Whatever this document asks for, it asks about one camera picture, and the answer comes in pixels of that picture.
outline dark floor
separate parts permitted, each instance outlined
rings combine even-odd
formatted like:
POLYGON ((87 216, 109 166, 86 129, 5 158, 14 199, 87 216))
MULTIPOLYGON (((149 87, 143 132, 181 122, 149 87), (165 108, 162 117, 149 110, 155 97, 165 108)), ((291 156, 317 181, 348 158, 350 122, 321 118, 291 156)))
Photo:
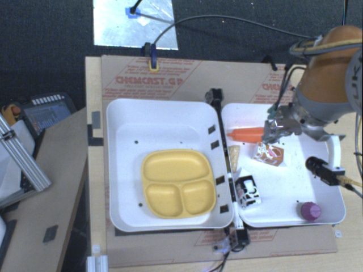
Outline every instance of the dark floor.
MULTIPOLYGON (((308 36, 341 24, 343 0, 172 0, 175 20, 220 14, 308 36)), ((92 0, 0 0, 0 105, 11 99, 66 92, 85 106, 85 56, 140 55, 139 49, 93 44, 92 0)), ((363 0, 349 0, 346 23, 362 27, 363 0)), ((256 25, 208 18, 177 26, 178 51, 160 57, 276 63, 292 62, 299 38, 256 25)), ((84 269, 87 226, 83 195, 64 271, 84 269)))

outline white plastic tray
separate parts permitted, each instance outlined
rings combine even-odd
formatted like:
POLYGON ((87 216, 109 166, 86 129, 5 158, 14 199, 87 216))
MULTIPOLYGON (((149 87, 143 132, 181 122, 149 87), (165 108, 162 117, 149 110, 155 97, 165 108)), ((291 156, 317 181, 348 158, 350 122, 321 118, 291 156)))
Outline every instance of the white plastic tray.
POLYGON ((110 216, 118 229, 134 232, 222 228, 230 224, 233 209, 226 164, 218 117, 210 105, 118 99, 107 108, 107 132, 110 216), (211 144, 217 141, 219 146, 212 149, 211 144), (214 178, 225 177, 225 182, 216 185, 214 209, 205 215, 163 219, 147 207, 141 181, 142 161, 153 151, 176 148, 203 153, 210 162, 214 178))
MULTIPOLYGON (((222 110, 225 132, 234 128, 262 127, 270 105, 228 104, 222 110)), ((285 163, 279 167, 252 159, 255 144, 241 143, 227 138, 227 145, 240 145, 237 168, 253 175, 262 203, 250 209, 239 209, 244 222, 253 227, 301 226, 333 224, 345 217, 345 206, 338 186, 328 186, 306 169, 305 161, 316 156, 328 162, 327 145, 305 134, 289 136, 273 144, 285 151, 285 163), (321 216, 306 221, 300 213, 304 202, 315 202, 321 216)))

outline purple plastic lid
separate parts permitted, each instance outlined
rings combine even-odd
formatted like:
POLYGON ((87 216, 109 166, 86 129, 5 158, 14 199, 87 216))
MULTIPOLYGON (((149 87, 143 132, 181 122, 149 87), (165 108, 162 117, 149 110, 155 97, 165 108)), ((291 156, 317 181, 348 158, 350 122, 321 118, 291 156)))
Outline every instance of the purple plastic lid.
POLYGON ((302 216, 309 220, 316 220, 322 214, 322 209, 314 202, 305 202, 301 207, 302 216))

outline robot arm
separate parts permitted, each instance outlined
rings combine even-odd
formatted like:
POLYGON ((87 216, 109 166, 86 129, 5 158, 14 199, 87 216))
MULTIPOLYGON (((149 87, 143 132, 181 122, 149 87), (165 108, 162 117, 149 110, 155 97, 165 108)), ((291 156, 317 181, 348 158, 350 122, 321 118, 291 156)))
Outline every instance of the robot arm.
POLYGON ((324 131, 326 125, 349 112, 362 115, 362 30, 336 27, 312 49, 320 49, 317 53, 322 54, 310 60, 293 101, 278 107, 266 120, 264 143, 303 132, 317 141, 326 141, 330 137, 324 131))

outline yellow plate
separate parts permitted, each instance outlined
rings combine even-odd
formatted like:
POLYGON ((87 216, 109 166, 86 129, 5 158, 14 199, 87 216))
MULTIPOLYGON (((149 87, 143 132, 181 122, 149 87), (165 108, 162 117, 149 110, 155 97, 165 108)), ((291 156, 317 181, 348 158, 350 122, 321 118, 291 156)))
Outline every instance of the yellow plate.
POLYGON ((203 215, 216 204, 212 169, 208 159, 198 151, 152 152, 142 162, 141 177, 147 205, 161 218, 203 215))

